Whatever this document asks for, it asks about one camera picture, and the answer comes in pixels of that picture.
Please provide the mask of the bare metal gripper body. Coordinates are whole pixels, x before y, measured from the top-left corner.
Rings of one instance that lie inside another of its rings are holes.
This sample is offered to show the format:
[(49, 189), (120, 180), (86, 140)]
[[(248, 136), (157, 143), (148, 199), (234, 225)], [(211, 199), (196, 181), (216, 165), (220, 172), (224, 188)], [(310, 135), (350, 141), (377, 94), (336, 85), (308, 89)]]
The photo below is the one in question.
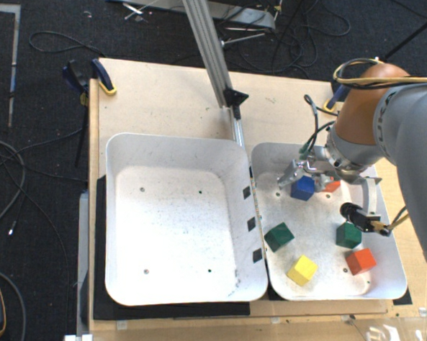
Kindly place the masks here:
[(342, 156), (338, 150), (326, 146), (314, 146), (310, 150), (302, 151), (299, 160), (308, 173), (333, 176), (348, 183), (356, 183), (369, 167), (369, 165), (353, 163)]

